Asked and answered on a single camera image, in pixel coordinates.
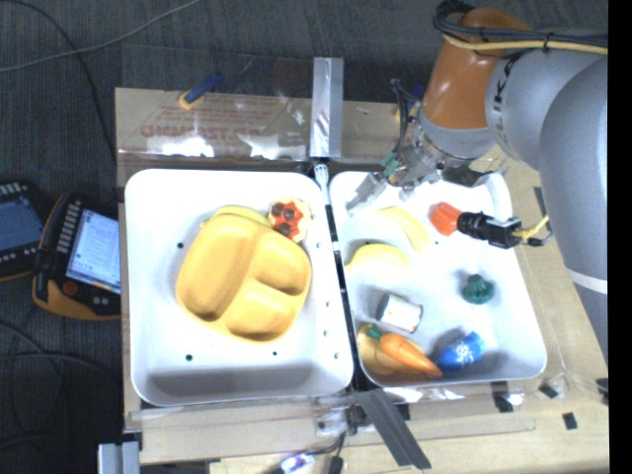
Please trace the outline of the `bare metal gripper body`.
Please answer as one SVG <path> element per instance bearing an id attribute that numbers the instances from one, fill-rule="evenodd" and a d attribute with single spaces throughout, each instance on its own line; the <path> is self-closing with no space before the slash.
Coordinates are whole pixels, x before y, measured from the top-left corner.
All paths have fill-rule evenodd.
<path id="1" fill-rule="evenodd" d="M 408 144 L 400 139 L 380 162 L 378 180 L 401 189 L 414 189 L 424 182 L 435 182 L 447 155 L 422 138 Z"/>

